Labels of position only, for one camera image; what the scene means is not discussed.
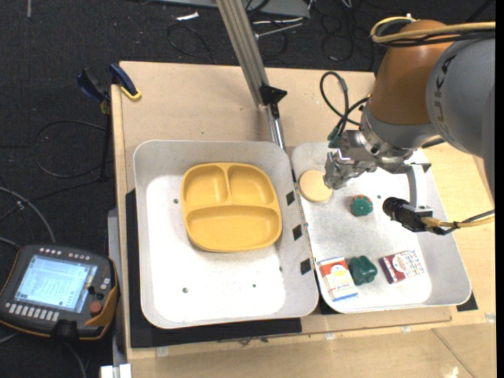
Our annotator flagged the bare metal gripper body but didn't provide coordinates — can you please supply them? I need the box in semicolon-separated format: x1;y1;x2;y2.
329;129;415;176

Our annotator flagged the tan round biscuit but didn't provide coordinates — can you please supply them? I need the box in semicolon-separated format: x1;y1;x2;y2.
298;169;334;204

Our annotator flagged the green and orange round toy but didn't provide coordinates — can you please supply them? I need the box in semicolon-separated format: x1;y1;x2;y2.
349;195;374;217

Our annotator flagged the white plastic tray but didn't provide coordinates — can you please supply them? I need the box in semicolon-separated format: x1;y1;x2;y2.
132;139;320;330
291;141;473;315

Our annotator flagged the green bell pepper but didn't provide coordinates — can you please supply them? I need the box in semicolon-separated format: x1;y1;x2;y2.
347;255;379;286

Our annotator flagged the red and white carton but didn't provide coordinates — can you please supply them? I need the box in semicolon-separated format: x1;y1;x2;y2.
317;256;359;302

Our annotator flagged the yellow divided plate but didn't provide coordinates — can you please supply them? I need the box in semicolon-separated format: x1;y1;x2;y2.
180;162;284;254

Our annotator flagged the purple and white carton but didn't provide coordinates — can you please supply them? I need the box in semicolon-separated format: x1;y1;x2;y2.
378;250;426;285

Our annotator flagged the pale wood board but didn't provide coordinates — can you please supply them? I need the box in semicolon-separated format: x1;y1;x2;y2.
109;61;496;361

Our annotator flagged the black cylinder on white bracket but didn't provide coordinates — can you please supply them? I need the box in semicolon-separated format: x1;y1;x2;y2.
381;162;435;233

